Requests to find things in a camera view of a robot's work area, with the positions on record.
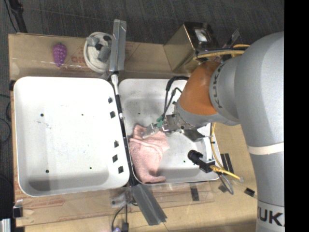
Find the white tray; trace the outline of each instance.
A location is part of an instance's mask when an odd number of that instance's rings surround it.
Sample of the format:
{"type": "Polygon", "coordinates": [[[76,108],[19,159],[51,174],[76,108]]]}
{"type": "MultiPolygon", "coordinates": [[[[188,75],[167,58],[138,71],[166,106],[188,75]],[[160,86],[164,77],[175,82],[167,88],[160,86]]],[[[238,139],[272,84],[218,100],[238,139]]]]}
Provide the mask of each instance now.
{"type": "Polygon", "coordinates": [[[127,183],[123,136],[107,81],[24,77],[14,86],[14,102],[18,181],[26,194],[111,189],[127,183]]]}
{"type": "MultiPolygon", "coordinates": [[[[165,88],[168,80],[165,79],[126,79],[119,85],[123,114],[127,137],[133,136],[133,128],[136,124],[148,126],[156,121],[163,113],[165,88]]],[[[175,87],[183,90],[186,81],[175,81],[170,93],[175,87]]],[[[180,92],[177,91],[173,101],[177,101],[180,92]]],[[[173,112],[174,105],[170,105],[167,115],[173,112]]],[[[209,135],[210,124],[200,130],[204,135],[209,135]]],[[[158,174],[166,177],[166,183],[184,183],[208,181],[218,178],[214,172],[204,173],[198,166],[188,159],[187,154],[191,149],[201,152],[204,160],[212,159],[212,151],[209,138],[194,143],[180,133],[174,133],[167,137],[170,149],[167,150],[161,160],[158,174]]],[[[217,144],[214,145],[217,156],[220,156],[217,144]]]]}

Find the dark gray floor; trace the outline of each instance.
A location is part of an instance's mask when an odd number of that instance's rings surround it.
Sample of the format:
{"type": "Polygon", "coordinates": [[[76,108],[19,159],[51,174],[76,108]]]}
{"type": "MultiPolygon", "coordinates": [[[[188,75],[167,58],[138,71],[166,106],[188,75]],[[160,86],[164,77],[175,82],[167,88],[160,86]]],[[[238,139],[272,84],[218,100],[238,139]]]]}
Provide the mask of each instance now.
{"type": "MultiPolygon", "coordinates": [[[[284,0],[20,0],[29,33],[86,37],[94,31],[110,33],[114,19],[127,21],[127,40],[166,42],[183,21],[206,22],[220,43],[239,29],[251,44],[284,30],[284,0]]],[[[0,93],[9,94],[8,33],[14,33],[0,0],[0,93]]],[[[0,118],[8,100],[0,97],[0,118]]],[[[0,121],[0,134],[7,127],[0,121]]],[[[12,144],[0,146],[0,174],[13,179],[12,144]]],[[[10,189],[0,179],[0,219],[10,216],[10,189]]]]}

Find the white band on robot arm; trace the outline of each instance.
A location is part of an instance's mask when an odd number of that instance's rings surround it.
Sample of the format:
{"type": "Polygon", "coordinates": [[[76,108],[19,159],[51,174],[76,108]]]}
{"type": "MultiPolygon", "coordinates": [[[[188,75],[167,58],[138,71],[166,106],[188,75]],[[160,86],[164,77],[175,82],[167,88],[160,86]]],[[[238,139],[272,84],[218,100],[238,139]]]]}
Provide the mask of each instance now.
{"type": "Polygon", "coordinates": [[[269,154],[284,151],[284,142],[276,144],[276,145],[270,145],[270,146],[264,146],[264,147],[252,147],[252,146],[247,146],[247,147],[248,147],[248,151],[250,154],[269,155],[269,154]]]}

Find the purple object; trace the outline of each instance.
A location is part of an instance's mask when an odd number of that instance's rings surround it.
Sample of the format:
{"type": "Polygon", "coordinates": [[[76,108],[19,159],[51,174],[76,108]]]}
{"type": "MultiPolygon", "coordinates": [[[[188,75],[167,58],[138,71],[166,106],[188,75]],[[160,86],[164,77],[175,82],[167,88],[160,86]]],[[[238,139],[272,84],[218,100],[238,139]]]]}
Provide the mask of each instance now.
{"type": "Polygon", "coordinates": [[[54,55],[54,62],[56,66],[60,67],[67,56],[67,48],[65,45],[59,43],[54,45],[53,47],[53,55],[54,55]]]}

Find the pink towel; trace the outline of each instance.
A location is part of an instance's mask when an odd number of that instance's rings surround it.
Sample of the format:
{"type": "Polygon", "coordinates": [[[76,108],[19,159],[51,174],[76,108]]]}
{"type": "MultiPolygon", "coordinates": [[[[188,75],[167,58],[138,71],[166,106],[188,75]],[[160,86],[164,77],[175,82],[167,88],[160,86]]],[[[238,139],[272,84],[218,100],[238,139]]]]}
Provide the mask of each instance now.
{"type": "Polygon", "coordinates": [[[136,125],[133,138],[129,140],[135,174],[143,183],[165,182],[166,178],[157,176],[157,171],[163,153],[169,148],[166,135],[159,131],[155,135],[143,139],[141,133],[144,131],[146,131],[145,127],[136,125]]]}

